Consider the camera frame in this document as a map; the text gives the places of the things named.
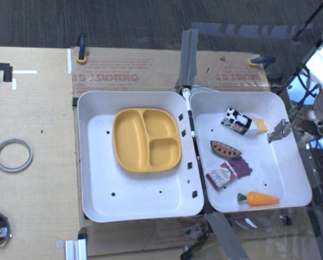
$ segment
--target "gray ring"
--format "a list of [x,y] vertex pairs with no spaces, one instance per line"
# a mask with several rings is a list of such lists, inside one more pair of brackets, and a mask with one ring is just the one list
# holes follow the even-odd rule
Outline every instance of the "gray ring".
[[28,144],[25,140],[19,139],[19,138],[6,139],[6,140],[2,141],[0,143],[0,151],[6,145],[15,144],[15,143],[24,145],[28,149],[28,151],[29,151],[29,158],[28,158],[28,160],[22,166],[17,167],[17,168],[5,167],[5,166],[3,166],[0,163],[0,169],[2,171],[4,171],[4,172],[16,173],[16,172],[22,171],[22,170],[24,170],[25,168],[27,168],[29,166],[29,164],[31,163],[31,160],[33,159],[33,150],[31,149],[31,145]]

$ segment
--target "toy watermelon slice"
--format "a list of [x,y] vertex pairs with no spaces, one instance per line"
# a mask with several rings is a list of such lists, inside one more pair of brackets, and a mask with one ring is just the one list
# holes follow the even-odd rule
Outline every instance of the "toy watermelon slice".
[[219,141],[211,141],[211,147],[216,154],[224,159],[235,159],[242,154],[239,150]]

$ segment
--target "wooden table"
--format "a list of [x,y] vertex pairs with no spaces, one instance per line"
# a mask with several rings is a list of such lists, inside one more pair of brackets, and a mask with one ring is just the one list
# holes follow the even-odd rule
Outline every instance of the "wooden table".
[[[0,171],[0,211],[12,227],[12,238],[0,247],[0,260],[64,259],[64,241],[77,240],[81,205],[68,50],[0,47],[0,62],[10,63],[14,71],[37,71],[15,73],[15,90],[11,82],[3,82],[0,71],[0,142],[22,138],[34,151],[26,170]],[[10,145],[2,150],[0,160],[6,166],[18,166],[27,156],[20,145]],[[249,242],[243,246],[250,250]],[[182,252],[173,248],[91,258],[179,259]],[[286,249],[289,252],[295,253],[293,248]],[[259,258],[265,251],[255,254]]]

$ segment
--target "toy carrot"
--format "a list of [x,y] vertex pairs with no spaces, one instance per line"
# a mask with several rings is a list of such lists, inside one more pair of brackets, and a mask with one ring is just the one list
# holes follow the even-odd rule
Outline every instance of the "toy carrot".
[[277,197],[273,197],[273,196],[269,196],[268,194],[257,193],[257,192],[249,192],[247,193],[246,196],[244,196],[241,193],[238,193],[237,200],[239,202],[246,200],[247,203],[252,206],[274,204],[280,201],[280,199]]

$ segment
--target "dark floor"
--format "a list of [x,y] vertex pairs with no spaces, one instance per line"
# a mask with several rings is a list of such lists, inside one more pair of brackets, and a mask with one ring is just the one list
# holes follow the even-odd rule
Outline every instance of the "dark floor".
[[198,50],[276,57],[267,73],[284,80],[323,33],[323,0],[0,0],[0,46],[180,49],[183,30],[200,30]]

